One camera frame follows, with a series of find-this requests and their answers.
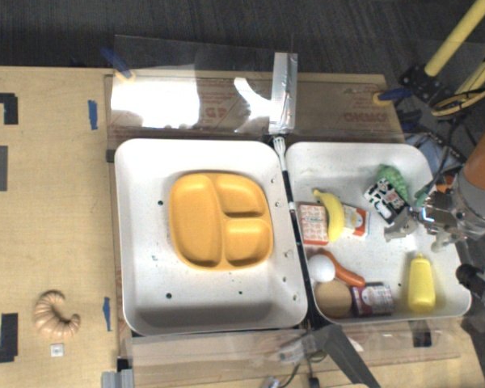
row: yellow pole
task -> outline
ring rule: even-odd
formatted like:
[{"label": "yellow pole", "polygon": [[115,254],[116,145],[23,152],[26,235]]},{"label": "yellow pole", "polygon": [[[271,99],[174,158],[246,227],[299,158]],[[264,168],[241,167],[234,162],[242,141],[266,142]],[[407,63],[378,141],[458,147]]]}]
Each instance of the yellow pole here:
[{"label": "yellow pole", "polygon": [[425,66],[424,72],[428,76],[437,76],[483,17],[485,17],[485,0],[476,0]]},{"label": "yellow pole", "polygon": [[485,61],[478,67],[477,70],[454,92],[461,94],[467,91],[479,89],[485,83]]}]

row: white egg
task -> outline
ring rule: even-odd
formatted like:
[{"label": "white egg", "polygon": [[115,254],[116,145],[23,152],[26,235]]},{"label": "white egg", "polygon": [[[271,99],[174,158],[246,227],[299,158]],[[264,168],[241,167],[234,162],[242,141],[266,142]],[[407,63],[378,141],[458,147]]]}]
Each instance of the white egg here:
[{"label": "white egg", "polygon": [[325,255],[314,255],[307,262],[311,280],[325,283],[334,279],[336,269],[332,260]]}]

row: plastic banana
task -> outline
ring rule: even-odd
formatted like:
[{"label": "plastic banana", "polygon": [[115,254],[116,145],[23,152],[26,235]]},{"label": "plastic banana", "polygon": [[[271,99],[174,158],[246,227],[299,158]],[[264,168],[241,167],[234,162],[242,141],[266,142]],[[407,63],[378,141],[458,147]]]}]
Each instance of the plastic banana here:
[{"label": "plastic banana", "polygon": [[330,192],[314,190],[313,194],[323,202],[323,206],[329,213],[329,226],[327,234],[329,242],[334,242],[343,232],[345,225],[345,214],[340,199]]}]

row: blue tape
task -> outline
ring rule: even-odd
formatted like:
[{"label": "blue tape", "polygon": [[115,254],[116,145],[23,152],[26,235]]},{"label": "blue tape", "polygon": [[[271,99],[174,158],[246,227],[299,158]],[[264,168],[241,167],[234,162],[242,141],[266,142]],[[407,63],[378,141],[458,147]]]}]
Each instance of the blue tape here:
[{"label": "blue tape", "polygon": [[133,76],[126,61],[122,57],[115,54],[115,52],[113,52],[111,49],[101,48],[100,54],[102,57],[104,57],[104,59],[112,64],[115,70],[123,74],[125,78],[129,79]]},{"label": "blue tape", "polygon": [[111,332],[112,323],[110,321],[110,298],[109,297],[104,298],[103,313],[104,313],[104,319],[106,320],[106,329],[108,332]]},{"label": "blue tape", "polygon": [[90,119],[91,130],[95,131],[97,128],[97,103],[93,100],[88,101],[88,118]]},{"label": "blue tape", "polygon": [[400,87],[397,89],[392,89],[391,91],[381,93],[378,98],[379,100],[397,100],[405,99],[411,97],[413,94],[409,89]]}]

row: yellow plate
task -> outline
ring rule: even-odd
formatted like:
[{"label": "yellow plate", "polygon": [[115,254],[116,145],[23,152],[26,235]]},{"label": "yellow plate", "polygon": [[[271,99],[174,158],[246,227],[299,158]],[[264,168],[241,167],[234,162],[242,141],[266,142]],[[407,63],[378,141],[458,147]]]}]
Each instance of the yellow plate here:
[{"label": "yellow plate", "polygon": [[169,225],[176,254],[192,268],[249,268],[273,249],[264,192],[241,175],[203,172],[178,179],[169,199]]}]

